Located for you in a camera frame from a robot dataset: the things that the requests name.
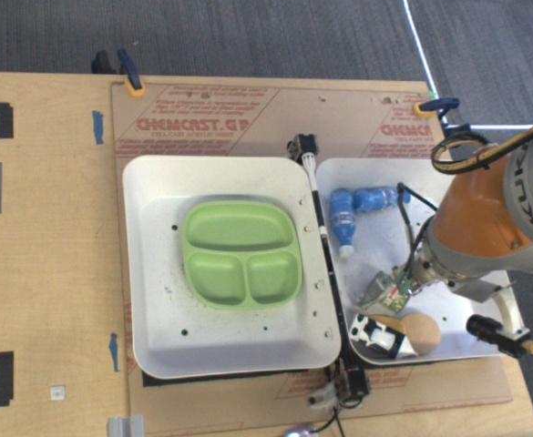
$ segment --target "gray carpet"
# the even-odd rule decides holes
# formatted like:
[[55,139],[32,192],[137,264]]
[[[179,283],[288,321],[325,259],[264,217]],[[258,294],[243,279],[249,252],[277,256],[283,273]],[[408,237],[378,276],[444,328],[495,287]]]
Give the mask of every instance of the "gray carpet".
[[[450,123],[533,124],[533,0],[408,1]],[[0,71],[89,73],[122,46],[142,74],[426,80],[402,0],[0,0]],[[533,332],[533,278],[510,275]]]

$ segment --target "white tray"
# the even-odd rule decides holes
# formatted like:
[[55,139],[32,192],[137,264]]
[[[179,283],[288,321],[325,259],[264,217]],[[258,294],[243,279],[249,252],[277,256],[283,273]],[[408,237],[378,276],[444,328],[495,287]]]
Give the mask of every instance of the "white tray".
[[[342,259],[339,256],[339,241],[332,230],[329,205],[331,193],[336,188],[395,187],[398,182],[403,182],[421,196],[439,204],[452,178],[436,172],[429,160],[403,158],[328,159],[319,165],[316,177],[329,232],[337,284],[341,291],[343,312],[349,327],[357,314],[354,305],[364,294],[369,282],[378,271],[390,273],[392,267],[400,266],[409,254],[409,245],[398,208],[355,214],[355,253],[349,259]],[[425,219],[434,213],[416,198],[406,204],[406,210],[416,232]],[[502,286],[509,284],[506,272],[491,272],[484,279]],[[466,320],[473,314],[501,321],[493,300],[477,303],[451,293],[444,283],[439,282],[424,288],[420,294],[410,299],[396,317],[402,318],[405,314],[417,311],[433,318],[442,334],[440,343],[430,354],[382,360],[371,358],[368,355],[369,350],[361,342],[352,342],[354,350],[364,360],[376,365],[411,364],[500,354],[496,346],[479,341],[466,331]]]
[[[134,353],[160,379],[322,368],[341,348],[308,178],[288,158],[144,156],[123,173]],[[217,310],[191,293],[180,225],[204,200],[280,206],[297,230],[302,287],[287,304]]]

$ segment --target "blue plastic water bottle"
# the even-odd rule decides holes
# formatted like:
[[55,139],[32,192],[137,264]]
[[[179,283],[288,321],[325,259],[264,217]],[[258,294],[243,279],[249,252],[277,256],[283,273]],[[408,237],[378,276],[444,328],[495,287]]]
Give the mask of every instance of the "blue plastic water bottle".
[[354,200],[347,189],[336,189],[330,197],[333,233],[339,239],[339,254],[347,259],[354,253],[352,239],[355,233]]
[[[372,212],[397,206],[397,189],[391,187],[363,188],[353,193],[355,212]],[[410,202],[410,195],[404,191],[404,202]]]

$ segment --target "wooden surface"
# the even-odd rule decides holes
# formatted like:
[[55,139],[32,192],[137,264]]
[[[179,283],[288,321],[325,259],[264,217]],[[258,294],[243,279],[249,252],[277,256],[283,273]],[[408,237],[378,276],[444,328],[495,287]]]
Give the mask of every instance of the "wooden surface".
[[[121,76],[0,74],[0,102],[15,109],[15,138],[0,139],[0,351],[15,354],[15,398],[0,407],[0,435],[106,435],[129,414],[117,181],[110,86]],[[156,82],[216,83],[215,78]],[[248,83],[231,79],[230,84]],[[263,86],[425,90],[424,83],[252,80]],[[92,112],[103,114],[98,145]],[[118,368],[108,349],[118,335]],[[513,401],[348,419],[349,437],[533,435],[533,407],[518,363],[499,362]],[[63,401],[50,387],[65,385]],[[276,436],[283,428],[227,432]],[[332,426],[324,435],[339,435]]]

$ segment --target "bottle cap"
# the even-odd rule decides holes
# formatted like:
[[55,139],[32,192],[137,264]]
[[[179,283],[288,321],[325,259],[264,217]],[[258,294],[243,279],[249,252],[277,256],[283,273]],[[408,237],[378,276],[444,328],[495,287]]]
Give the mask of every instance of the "bottle cap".
[[349,246],[349,245],[341,246],[339,248],[339,255],[343,259],[347,259],[349,256],[351,256],[354,253],[354,251],[355,249],[353,246]]

